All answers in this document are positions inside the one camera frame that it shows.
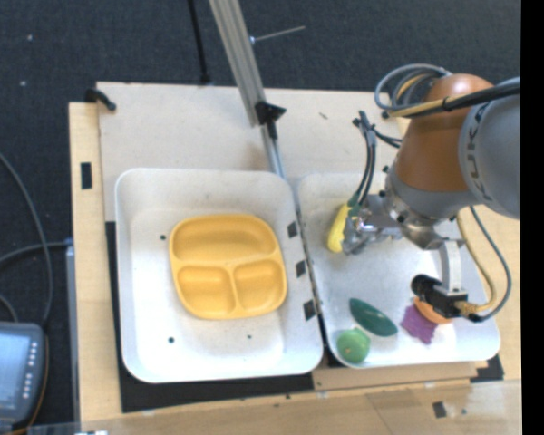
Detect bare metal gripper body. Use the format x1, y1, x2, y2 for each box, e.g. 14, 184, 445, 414
361, 193, 446, 250

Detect yellow banana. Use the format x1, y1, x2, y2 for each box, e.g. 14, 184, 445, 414
326, 202, 352, 255

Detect white plastic tray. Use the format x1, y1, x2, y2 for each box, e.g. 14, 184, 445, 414
114, 167, 325, 384
295, 171, 502, 370

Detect dark green oval toy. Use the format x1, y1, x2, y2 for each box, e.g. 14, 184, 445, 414
348, 297, 399, 338

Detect orange round toy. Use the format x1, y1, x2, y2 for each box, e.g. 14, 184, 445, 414
413, 295, 455, 326

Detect purple grapes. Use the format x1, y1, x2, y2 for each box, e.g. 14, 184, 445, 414
399, 304, 439, 345

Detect light green round toy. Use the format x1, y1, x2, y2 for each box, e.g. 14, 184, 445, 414
335, 327, 372, 364

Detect yellow divided plate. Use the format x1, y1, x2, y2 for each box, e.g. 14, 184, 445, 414
168, 213, 288, 321

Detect pale flat board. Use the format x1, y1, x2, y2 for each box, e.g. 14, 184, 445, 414
94, 82, 491, 392

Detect black cylinder on white bracket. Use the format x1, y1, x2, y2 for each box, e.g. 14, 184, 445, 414
410, 237, 470, 321

